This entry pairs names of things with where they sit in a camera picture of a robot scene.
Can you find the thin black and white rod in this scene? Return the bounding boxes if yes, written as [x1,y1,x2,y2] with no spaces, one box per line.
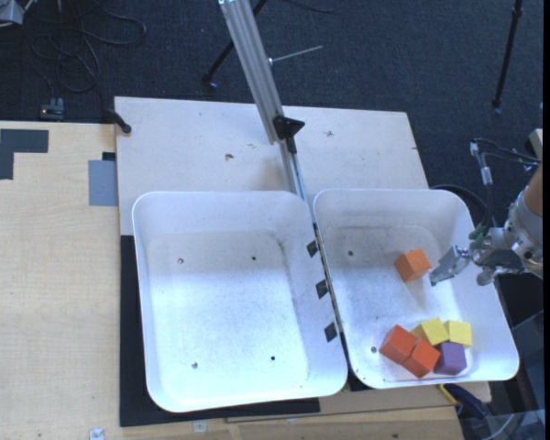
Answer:
[280,137,349,380]

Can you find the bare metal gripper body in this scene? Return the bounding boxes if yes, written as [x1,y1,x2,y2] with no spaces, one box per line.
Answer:
[469,220,545,281]

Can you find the pale flat board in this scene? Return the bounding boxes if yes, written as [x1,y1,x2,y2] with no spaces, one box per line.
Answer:
[114,95,493,426]

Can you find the yellow cube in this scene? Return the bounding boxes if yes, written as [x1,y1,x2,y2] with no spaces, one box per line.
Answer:
[410,316,451,347]
[443,319,474,349]

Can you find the orange cube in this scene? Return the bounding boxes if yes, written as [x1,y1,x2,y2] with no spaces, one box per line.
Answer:
[393,247,434,283]
[378,324,418,366]
[401,337,443,380]

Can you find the purple cube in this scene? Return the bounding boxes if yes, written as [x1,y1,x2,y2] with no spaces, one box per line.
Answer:
[433,340,468,377]

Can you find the white plastic tray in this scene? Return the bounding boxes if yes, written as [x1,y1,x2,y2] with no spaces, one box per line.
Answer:
[131,190,350,414]
[312,187,522,391]

